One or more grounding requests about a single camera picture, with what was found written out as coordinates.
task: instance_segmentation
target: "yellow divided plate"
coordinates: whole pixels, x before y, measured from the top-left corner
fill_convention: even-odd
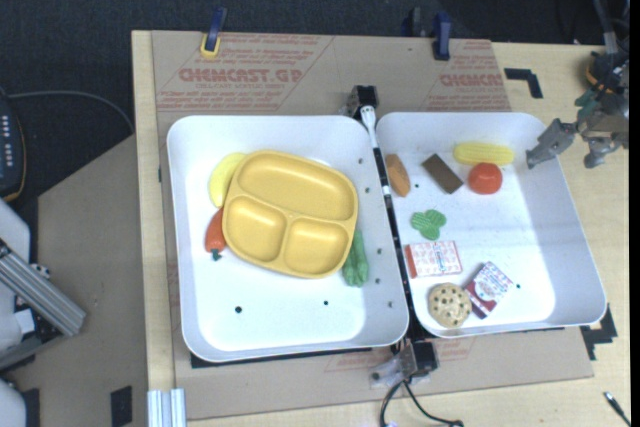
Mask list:
[[[238,166],[224,208],[222,229],[237,256],[284,274],[322,278],[349,254],[358,195],[331,167],[265,150]]]

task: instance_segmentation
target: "plastic corn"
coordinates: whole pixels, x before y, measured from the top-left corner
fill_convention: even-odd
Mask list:
[[[460,164],[475,165],[481,162],[504,166],[514,159],[513,150],[507,146],[490,143],[460,143],[453,149],[453,158]]]

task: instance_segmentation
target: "cookie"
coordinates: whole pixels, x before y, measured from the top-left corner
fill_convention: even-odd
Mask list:
[[[443,283],[431,289],[429,313],[441,326],[460,327],[471,313],[471,300],[458,285]]]

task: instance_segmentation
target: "red and white package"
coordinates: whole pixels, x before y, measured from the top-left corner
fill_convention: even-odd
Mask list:
[[[458,249],[452,240],[407,244],[404,254],[412,278],[446,276],[462,272]]]
[[[484,319],[513,288],[514,283],[494,263],[487,262],[465,287],[473,312]]]

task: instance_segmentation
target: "table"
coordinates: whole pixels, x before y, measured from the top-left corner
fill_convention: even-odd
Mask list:
[[[371,39],[362,38],[362,45]],[[527,68],[538,77],[544,98],[533,99],[526,82],[506,81],[514,111],[528,112],[545,124],[560,117],[575,119],[574,100],[580,96],[583,70],[594,47],[494,43],[500,69]],[[145,330],[149,389],[175,387],[169,296],[165,262],[162,195],[158,182],[159,148],[156,126],[152,37],[132,33],[137,152],[144,277]],[[599,345],[593,362],[595,377],[518,388],[429,396],[426,409],[437,416],[461,418],[465,425],[616,425],[603,397],[610,391],[630,415],[630,302],[629,302],[629,164],[628,151],[607,157],[604,166],[586,170],[587,148],[576,141],[560,156],[576,209],[591,246],[608,296],[618,337]],[[189,422],[197,427],[298,425],[377,425],[378,401],[261,415]],[[400,425],[425,425],[409,399],[394,400],[387,419]]]

